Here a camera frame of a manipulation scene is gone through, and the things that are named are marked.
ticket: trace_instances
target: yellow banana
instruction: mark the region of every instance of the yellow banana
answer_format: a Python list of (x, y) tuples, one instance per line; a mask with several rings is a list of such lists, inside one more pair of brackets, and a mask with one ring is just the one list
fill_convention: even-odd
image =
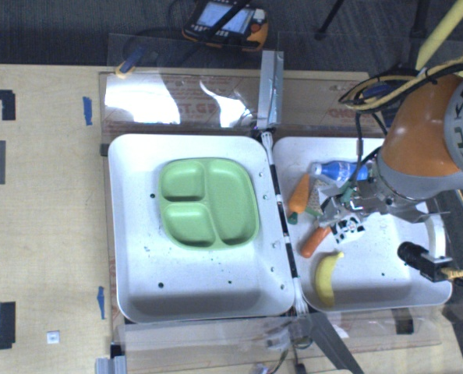
[(326, 256), (318, 263), (315, 271), (315, 289), (321, 302), (328, 307), (335, 304), (334, 290), (332, 289), (332, 272), (335, 263), (344, 256), (343, 252)]

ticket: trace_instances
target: white tray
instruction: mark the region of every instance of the white tray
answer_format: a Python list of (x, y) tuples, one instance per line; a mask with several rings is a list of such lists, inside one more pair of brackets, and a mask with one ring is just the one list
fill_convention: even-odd
[[(168, 162), (218, 157), (248, 172), (260, 215), (257, 237), (219, 251), (179, 248), (164, 233), (157, 183)], [(267, 155), (237, 136), (124, 135), (108, 150), (118, 305), (136, 323), (276, 316), (294, 289)]]
[[(380, 139), (365, 140), (365, 153), (382, 143)], [(302, 174), (314, 161), (355, 161), (354, 139), (286, 137), (274, 146), (278, 181), (285, 202)], [(424, 224), (410, 224), (391, 215), (373, 214), (365, 221), (366, 233), (358, 240), (338, 245), (329, 234), (310, 259), (299, 254), (303, 242), (314, 230), (314, 218), (299, 215), (296, 225), (288, 225), (294, 247), (296, 266), (301, 277), (306, 301), (323, 312), (344, 312), (372, 309), (440, 305), (451, 296), (448, 281), (432, 283), (399, 259), (398, 246), (411, 241), (429, 248)], [(327, 308), (314, 290), (316, 265), (324, 256), (342, 251), (332, 277), (335, 306)]]

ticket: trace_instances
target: water bottle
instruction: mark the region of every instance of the water bottle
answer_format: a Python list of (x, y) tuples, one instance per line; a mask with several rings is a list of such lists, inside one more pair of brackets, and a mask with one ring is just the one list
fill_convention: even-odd
[[(346, 182), (356, 170), (356, 164), (346, 161), (332, 161), (326, 164), (315, 162), (311, 167), (311, 174), (316, 178), (330, 178), (336, 182)], [(361, 166), (356, 180), (365, 180), (369, 176), (368, 168)]]

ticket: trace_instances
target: wooden table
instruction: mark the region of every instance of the wooden table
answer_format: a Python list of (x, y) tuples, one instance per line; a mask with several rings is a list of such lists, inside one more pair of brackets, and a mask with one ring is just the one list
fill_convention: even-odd
[[(0, 373), (94, 372), (112, 339), (99, 73), (110, 68), (0, 65), (0, 89), (16, 95), (16, 120), (2, 121), (0, 302), (16, 303), (16, 342), (0, 350)], [(92, 103), (92, 124), (84, 100)], [(105, 319), (97, 301), (104, 288)], [(435, 318), (438, 344), (362, 352), (366, 372), (463, 372), (451, 325)], [(47, 332), (59, 331), (57, 344)], [(309, 372), (333, 369), (305, 360)], [(208, 369), (249, 372), (249, 366)], [(279, 374), (292, 373), (284, 364)]]

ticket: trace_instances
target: dark floor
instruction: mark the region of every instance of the dark floor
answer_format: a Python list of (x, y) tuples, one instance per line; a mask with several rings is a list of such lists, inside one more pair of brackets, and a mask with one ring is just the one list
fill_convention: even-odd
[[(287, 69), (389, 69), (407, 58), (418, 0), (346, 0), (330, 25), (330, 43), (315, 44), (319, 28), (336, 0), (254, 0), (269, 15), (266, 48), (286, 51)], [(430, 32), (456, 0), (430, 0)], [(154, 28), (180, 29), (193, 0), (0, 0), (0, 63), (117, 65), (110, 56), (112, 34), (133, 35)], [(444, 44), (446, 56), (463, 51), (463, 20)], [(463, 209), (453, 192), (438, 198), (451, 253), (463, 268)], [(463, 351), (463, 288), (455, 287), (445, 316)]]

